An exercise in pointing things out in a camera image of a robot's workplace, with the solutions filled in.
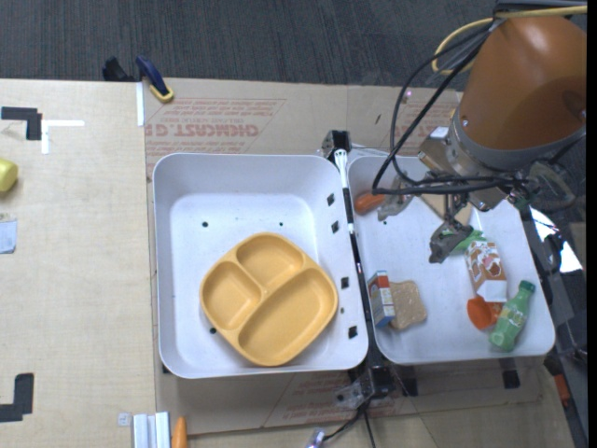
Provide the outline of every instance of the orange marker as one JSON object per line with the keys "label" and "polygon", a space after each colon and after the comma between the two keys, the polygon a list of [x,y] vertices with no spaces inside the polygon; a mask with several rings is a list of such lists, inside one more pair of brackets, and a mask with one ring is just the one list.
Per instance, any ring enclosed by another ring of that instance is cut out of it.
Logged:
{"label": "orange marker", "polygon": [[377,194],[376,196],[370,192],[362,194],[354,201],[354,211],[363,216],[377,206],[382,205],[384,198],[385,196],[383,194]]}
{"label": "orange marker", "polygon": [[179,416],[172,435],[172,448],[187,448],[187,420]]}

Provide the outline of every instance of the table surface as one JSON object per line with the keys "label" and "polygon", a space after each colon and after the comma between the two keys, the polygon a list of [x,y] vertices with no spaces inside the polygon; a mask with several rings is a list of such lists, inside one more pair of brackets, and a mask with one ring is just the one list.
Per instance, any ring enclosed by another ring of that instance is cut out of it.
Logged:
{"label": "table surface", "polygon": [[[35,375],[33,412],[0,424],[0,446],[128,447],[131,432],[118,415],[156,411],[146,137],[136,90],[0,84],[0,106],[84,121],[50,127],[42,154],[39,141],[25,139],[23,121],[0,120],[0,157],[20,168],[16,186],[0,195],[0,213],[18,220],[17,250],[0,255],[0,405],[12,402],[15,376]],[[326,102],[319,105],[314,111],[325,113]],[[574,446],[552,378],[541,368],[538,378],[542,396],[529,403],[373,419],[377,445]],[[200,435],[189,446],[300,447],[312,430]],[[368,446],[365,423],[329,444]]]}

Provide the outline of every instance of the bread slice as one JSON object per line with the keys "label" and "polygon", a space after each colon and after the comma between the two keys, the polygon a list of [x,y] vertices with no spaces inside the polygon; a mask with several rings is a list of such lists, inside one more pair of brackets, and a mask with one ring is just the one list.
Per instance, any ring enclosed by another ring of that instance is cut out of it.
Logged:
{"label": "bread slice", "polygon": [[390,321],[390,327],[402,330],[427,318],[419,288],[413,281],[390,282],[390,290],[396,309],[396,316]]}

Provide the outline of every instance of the blue clamp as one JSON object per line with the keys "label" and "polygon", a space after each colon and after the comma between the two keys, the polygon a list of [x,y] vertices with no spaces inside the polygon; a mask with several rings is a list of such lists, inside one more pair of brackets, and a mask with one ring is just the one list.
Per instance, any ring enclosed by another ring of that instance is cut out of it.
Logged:
{"label": "blue clamp", "polygon": [[174,92],[172,89],[164,83],[160,72],[155,65],[143,55],[138,55],[135,59],[141,76],[145,75],[151,82],[149,89],[162,103],[168,103],[174,98]]}

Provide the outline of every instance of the white tray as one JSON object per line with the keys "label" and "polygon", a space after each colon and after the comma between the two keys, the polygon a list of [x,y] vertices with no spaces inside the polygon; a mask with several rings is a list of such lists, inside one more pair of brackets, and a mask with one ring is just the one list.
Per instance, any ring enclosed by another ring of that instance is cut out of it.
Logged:
{"label": "white tray", "polygon": [[[153,186],[159,347],[168,370],[200,379],[348,370],[363,360],[368,336],[333,164],[318,156],[177,153],[158,162]],[[330,276],[339,296],[336,316],[319,337],[295,359],[273,368],[250,363],[212,333],[199,302],[207,271],[234,245],[262,231],[302,248]],[[357,335],[349,337],[354,330]]]}
{"label": "white tray", "polygon": [[[353,198],[370,190],[384,157],[362,156],[349,164]],[[425,167],[416,158],[401,158],[401,167],[415,179]],[[389,188],[394,178],[390,166],[380,187]],[[521,279],[536,286],[527,324],[513,352],[493,349],[488,332],[476,329],[468,319],[466,302],[474,296],[464,256],[453,255],[441,264],[428,262],[429,239],[442,220],[420,198],[414,198],[399,215],[378,221],[375,211],[354,217],[365,277],[386,270],[391,281],[411,279],[419,287],[427,319],[397,331],[375,330],[383,354],[402,365],[438,363],[499,357],[545,355],[555,342],[555,329],[541,290],[533,256],[518,211],[506,201],[487,213],[473,210],[470,224],[497,244],[508,281],[508,296],[518,290]]]}

